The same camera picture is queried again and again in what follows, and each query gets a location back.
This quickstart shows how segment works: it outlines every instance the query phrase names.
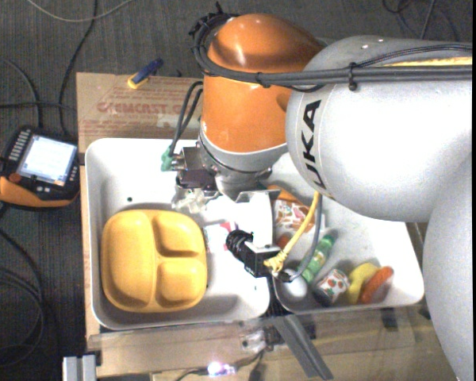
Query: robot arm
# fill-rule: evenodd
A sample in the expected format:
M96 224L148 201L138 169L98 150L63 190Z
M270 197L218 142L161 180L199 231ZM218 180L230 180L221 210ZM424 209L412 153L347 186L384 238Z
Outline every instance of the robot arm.
M258 34L265 21L218 13L194 31L205 72L202 168L236 197L288 150L303 179L343 206L382 220L428 221L428 308L456 375L473 379L471 44L364 36L322 48L278 19ZM304 55L271 66L292 51ZM265 141L279 130L269 112L282 121L283 110L286 142ZM240 145L228 146L223 112Z

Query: yellow cable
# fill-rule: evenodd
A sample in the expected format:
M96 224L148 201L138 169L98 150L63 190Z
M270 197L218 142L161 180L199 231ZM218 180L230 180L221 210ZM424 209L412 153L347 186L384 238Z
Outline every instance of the yellow cable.
M320 196L321 195L319 194L319 192L314 192L312 205L310 205L310 209L307 215L305 216L305 220L301 223L300 228L297 230L294 236L292 236L291 239L288 241L286 247L284 247L284 249L281 250L275 257L271 257L268 260L264 260L263 264L271 268L273 272L279 272L282 270L282 267L284 266L284 261L286 260L288 254L290 253L294 245L297 243L301 235L304 233L305 229L307 228L307 225L309 225L310 221L312 220Z

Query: white cable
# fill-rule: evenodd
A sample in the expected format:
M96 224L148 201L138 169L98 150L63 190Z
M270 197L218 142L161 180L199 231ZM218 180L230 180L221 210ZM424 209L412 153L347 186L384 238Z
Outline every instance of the white cable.
M120 3L118 6L113 7L111 10L106 11L105 13L99 14L96 17L88 17L88 18L80 18L80 19L58 17L55 14L50 13L49 11L43 9L42 7L37 5L34 1L32 1L32 0L26 0L26 1L29 2L31 5L33 5L36 9L38 9L38 10L42 11L43 13L47 14L49 17L55 18L56 20L61 20L61 21L65 21L65 22L85 22L85 21L91 21L91 20L98 20L99 18L103 18L107 15L110 15L111 13L120 9L121 7L129 4L130 2L134 2L136 0L125 0L124 2Z

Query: white tray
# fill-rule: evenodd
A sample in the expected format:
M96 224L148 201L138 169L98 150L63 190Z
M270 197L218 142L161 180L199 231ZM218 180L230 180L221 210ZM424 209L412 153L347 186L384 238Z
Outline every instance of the white tray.
M95 317L113 330L138 329L211 321L248 320L261 316L269 306L270 293L265 278L255 279L230 252L208 255L209 287L203 299L188 310L169 314L133 314L119 310L102 292L98 248L107 219L121 210L133 208L170 209L175 194L175 172L161 172L160 157L170 140L106 138L97 140L86 152L86 182L89 202L90 273L92 307ZM181 140L182 146L194 141ZM310 204L313 189L303 181L285 154L274 165L265 182L275 183ZM221 196L211 201L208 210L196 220L201 226L225 220L239 223L241 229L262 238L272 237L272 214L269 202L260 206L235 204ZM349 272L365 261L390 265L394 278L386 299L374 305L345 306L339 301L330 308L319 306L311 297L301 302L285 298L278 282L275 293L281 304L294 313L319 313L335 310L360 310L374 307L406 306L419 302L424 294L420 266L404 223L379 221L358 215L324 198L325 225L338 233L333 253L321 278L333 267ZM299 261L310 245L304 235L290 253L287 264Z

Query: light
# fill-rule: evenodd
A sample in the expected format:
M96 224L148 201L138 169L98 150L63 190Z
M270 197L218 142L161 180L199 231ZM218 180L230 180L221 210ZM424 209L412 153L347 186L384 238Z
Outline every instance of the light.
M208 376L210 377L234 374L236 374L236 367L233 367L232 365L219 363L217 361L208 364Z

